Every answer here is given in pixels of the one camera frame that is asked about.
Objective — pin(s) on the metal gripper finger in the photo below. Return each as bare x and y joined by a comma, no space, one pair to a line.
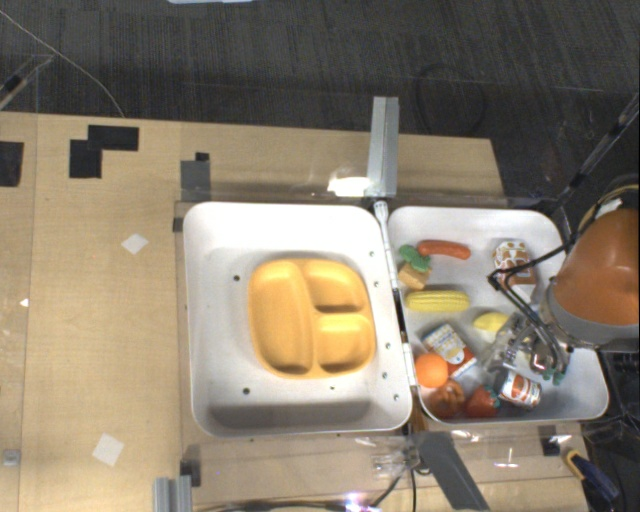
496,364
506,331

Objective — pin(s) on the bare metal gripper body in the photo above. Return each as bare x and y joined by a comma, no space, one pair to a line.
539,350

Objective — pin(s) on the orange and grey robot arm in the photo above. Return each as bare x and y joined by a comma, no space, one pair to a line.
600,280

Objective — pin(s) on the yellow toy lemon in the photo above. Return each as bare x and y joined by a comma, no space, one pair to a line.
490,322

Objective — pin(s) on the white and orange small can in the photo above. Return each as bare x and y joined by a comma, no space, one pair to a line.
520,390

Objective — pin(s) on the red toy strawberry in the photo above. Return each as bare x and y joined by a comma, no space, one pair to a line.
481,403

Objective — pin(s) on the white blue and red carton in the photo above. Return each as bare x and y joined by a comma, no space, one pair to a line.
445,342

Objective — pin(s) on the brown toy croissant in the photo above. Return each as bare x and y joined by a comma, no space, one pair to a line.
446,400

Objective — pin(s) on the orange toy fruit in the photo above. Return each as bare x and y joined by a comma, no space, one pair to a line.
431,370

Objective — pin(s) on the yellow toy corn cob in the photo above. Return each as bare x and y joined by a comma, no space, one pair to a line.
436,301

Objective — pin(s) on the red toy sausage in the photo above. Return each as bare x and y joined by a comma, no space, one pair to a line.
444,249

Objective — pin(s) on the brown toy bread piece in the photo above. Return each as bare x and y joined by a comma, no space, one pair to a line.
412,278

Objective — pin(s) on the white plastic tray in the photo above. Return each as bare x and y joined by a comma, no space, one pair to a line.
220,320
480,225

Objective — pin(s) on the green toy broccoli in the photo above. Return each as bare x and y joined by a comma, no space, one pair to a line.
413,255

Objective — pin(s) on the yellow divided plate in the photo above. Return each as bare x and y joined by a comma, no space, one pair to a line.
280,315

